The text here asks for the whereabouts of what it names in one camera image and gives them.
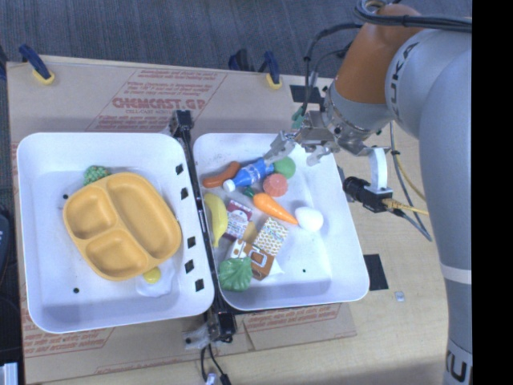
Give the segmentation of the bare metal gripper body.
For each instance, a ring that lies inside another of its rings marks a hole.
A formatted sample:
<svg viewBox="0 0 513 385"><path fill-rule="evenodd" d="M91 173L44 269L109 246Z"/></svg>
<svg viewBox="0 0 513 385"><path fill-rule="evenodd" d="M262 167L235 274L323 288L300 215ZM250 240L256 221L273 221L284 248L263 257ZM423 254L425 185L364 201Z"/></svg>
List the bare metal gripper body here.
<svg viewBox="0 0 513 385"><path fill-rule="evenodd" d="M295 113L295 141L324 153L343 149L361 156L367 153L365 141L387 124L386 109L300 109Z"/></svg>

